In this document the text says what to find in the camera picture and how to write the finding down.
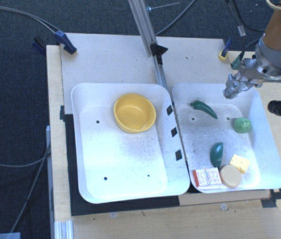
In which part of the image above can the light green bell pepper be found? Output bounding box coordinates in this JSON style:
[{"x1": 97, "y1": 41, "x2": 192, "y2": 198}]
[{"x1": 234, "y1": 117, "x2": 253, "y2": 134}]

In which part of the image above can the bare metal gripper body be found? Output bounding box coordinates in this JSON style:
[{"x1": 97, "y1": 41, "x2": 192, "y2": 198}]
[{"x1": 237, "y1": 57, "x2": 281, "y2": 87}]

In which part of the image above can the dark green chili pepper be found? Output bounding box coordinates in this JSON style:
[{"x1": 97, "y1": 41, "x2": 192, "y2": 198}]
[{"x1": 189, "y1": 100, "x2": 219, "y2": 120}]

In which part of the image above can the pale flat board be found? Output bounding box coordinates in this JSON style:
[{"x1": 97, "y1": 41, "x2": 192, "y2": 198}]
[{"x1": 60, "y1": 32, "x2": 272, "y2": 207}]

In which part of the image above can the white plastic tray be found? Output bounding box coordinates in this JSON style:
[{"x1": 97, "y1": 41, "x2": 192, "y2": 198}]
[
  {"x1": 171, "y1": 82, "x2": 281, "y2": 194},
  {"x1": 71, "y1": 82, "x2": 191, "y2": 205}
]

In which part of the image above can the yellow bowl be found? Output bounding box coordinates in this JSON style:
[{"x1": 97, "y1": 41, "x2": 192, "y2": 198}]
[{"x1": 113, "y1": 93, "x2": 157, "y2": 134}]

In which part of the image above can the tan round biscuit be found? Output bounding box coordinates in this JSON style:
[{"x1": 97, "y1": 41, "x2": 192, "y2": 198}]
[{"x1": 219, "y1": 164, "x2": 243, "y2": 189}]

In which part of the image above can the yellow cheese wedge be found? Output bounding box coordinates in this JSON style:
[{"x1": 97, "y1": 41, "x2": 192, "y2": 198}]
[{"x1": 229, "y1": 153, "x2": 251, "y2": 175}]

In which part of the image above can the red and white packet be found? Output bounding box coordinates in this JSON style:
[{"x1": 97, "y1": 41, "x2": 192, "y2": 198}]
[{"x1": 192, "y1": 167, "x2": 223, "y2": 188}]

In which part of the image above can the dark green avocado slice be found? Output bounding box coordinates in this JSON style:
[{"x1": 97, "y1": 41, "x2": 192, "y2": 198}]
[{"x1": 209, "y1": 142, "x2": 224, "y2": 169}]

